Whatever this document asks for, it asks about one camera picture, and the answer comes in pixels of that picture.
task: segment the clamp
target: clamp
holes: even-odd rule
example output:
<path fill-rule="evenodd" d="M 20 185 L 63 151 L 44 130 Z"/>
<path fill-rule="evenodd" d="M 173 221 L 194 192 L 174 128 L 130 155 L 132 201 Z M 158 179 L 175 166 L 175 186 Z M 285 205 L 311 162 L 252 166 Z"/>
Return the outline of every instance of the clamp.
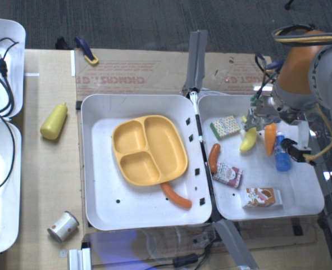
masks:
<path fill-rule="evenodd" d="M 95 54 L 92 54 L 92 51 L 90 50 L 86 41 L 83 38 L 76 36 L 75 42 L 77 46 L 83 50 L 84 57 L 88 63 L 90 63 L 92 66 L 98 64 L 97 56 Z"/>

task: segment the small carton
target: small carton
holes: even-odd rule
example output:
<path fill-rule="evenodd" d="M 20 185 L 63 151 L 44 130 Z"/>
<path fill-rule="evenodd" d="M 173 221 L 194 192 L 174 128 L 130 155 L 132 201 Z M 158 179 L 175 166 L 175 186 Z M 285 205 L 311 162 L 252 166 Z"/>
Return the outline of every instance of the small carton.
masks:
<path fill-rule="evenodd" d="M 238 188 L 242 173 L 243 170 L 218 161 L 217 172 L 213 174 L 212 179 L 234 188 Z"/>
<path fill-rule="evenodd" d="M 269 207 L 281 205 L 280 191 L 271 187 L 246 188 L 241 193 L 242 207 Z"/>
<path fill-rule="evenodd" d="M 218 140 L 240 131 L 240 126 L 233 115 L 215 120 L 210 126 Z"/>

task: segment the white tray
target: white tray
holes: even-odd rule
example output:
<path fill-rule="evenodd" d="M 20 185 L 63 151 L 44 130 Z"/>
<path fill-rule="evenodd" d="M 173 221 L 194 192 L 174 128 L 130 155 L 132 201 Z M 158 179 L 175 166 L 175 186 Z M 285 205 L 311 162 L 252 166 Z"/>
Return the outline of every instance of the white tray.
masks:
<path fill-rule="evenodd" d="M 234 115 L 241 125 L 241 117 L 247 115 L 249 103 L 250 96 L 206 95 L 199 99 L 198 108 L 206 152 L 211 151 L 214 143 L 219 143 L 221 152 L 218 160 L 243 169 L 239 188 L 213 181 L 218 211 L 223 217 L 233 221 L 318 214 L 324 208 L 324 197 L 312 166 L 292 161 L 290 171 L 278 172 L 275 168 L 274 157 L 268 156 L 266 153 L 263 141 L 264 131 L 258 133 L 255 146 L 243 153 L 240 153 L 239 145 L 244 137 L 244 130 L 220 141 L 215 137 L 210 128 L 211 122 Z M 299 142 L 299 128 L 297 126 L 289 126 L 281 122 L 277 128 L 285 133 L 286 138 Z M 303 139 L 306 136 L 306 141 L 308 141 L 309 130 L 307 127 L 302 136 Z M 240 194 L 247 187 L 279 189 L 283 207 L 242 208 Z"/>
<path fill-rule="evenodd" d="M 118 168 L 112 151 L 112 131 L 124 121 L 151 114 L 169 118 L 181 136 L 188 167 L 169 183 L 179 195 L 192 201 L 190 209 L 166 200 L 158 184 L 130 184 Z M 83 101 L 81 117 L 86 213 L 92 226 L 109 231 L 201 224 L 209 219 L 210 193 L 195 113 L 188 99 L 180 95 L 95 94 Z"/>
<path fill-rule="evenodd" d="M 15 242 L 19 234 L 20 186 L 21 186 L 21 134 L 9 124 L 15 136 L 16 155 L 13 171 L 4 186 L 0 188 L 0 253 Z M 0 121 L 0 183 L 5 179 L 11 166 L 11 135 Z"/>
<path fill-rule="evenodd" d="M 7 63 L 8 81 L 15 99 L 15 107 L 10 116 L 15 116 L 22 109 L 24 101 L 24 54 L 26 32 L 19 23 L 0 19 L 0 39 L 4 37 L 11 38 L 13 41 L 18 42 L 18 44 L 8 50 L 4 59 Z M 12 42 L 8 39 L 1 41 L 0 55 L 3 56 L 10 45 L 12 45 Z M 0 109 L 7 103 L 7 101 L 7 93 L 0 84 Z"/>
<path fill-rule="evenodd" d="M 24 91 L 24 52 L 25 29 L 17 22 L 0 19 L 0 39 L 8 37 L 18 42 L 9 50 L 12 42 L 8 39 L 0 42 L 0 55 L 5 56 L 8 81 L 12 88 L 15 106 L 9 117 L 15 116 L 23 105 Z M 0 109 L 7 103 L 6 91 L 0 85 Z M 15 136 L 16 153 L 13 171 L 8 181 L 0 188 L 0 252 L 13 245 L 19 234 L 20 218 L 20 186 L 21 186 L 21 134 L 11 123 L 8 123 Z M 0 183 L 6 177 L 12 160 L 12 139 L 5 126 L 0 121 Z"/>

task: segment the gray carpet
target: gray carpet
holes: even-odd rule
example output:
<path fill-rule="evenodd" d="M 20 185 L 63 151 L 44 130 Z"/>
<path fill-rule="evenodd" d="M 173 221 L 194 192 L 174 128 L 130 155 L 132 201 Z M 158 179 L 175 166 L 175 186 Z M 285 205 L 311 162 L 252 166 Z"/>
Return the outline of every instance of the gray carpet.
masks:
<path fill-rule="evenodd" d="M 296 23 L 332 32 L 332 0 L 0 0 L 0 18 L 26 29 L 26 47 L 188 51 L 189 32 L 209 32 L 207 52 L 255 53 L 283 59 L 289 49 L 270 33 Z"/>

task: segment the yellow toy banana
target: yellow toy banana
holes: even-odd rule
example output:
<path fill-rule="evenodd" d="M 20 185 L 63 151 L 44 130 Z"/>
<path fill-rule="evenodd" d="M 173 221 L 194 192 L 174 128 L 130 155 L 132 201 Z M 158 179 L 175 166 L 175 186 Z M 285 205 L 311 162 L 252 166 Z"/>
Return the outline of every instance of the yellow toy banana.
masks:
<path fill-rule="evenodd" d="M 245 116 L 242 116 L 242 120 L 244 122 L 247 121 Z M 257 139 L 257 129 L 256 129 L 256 127 L 250 128 L 245 133 L 245 137 L 244 137 L 242 143 L 239 146 L 239 151 L 245 152 L 245 151 L 248 151 L 249 149 L 251 149 L 254 146 L 254 144 L 256 143 L 256 139 Z"/>

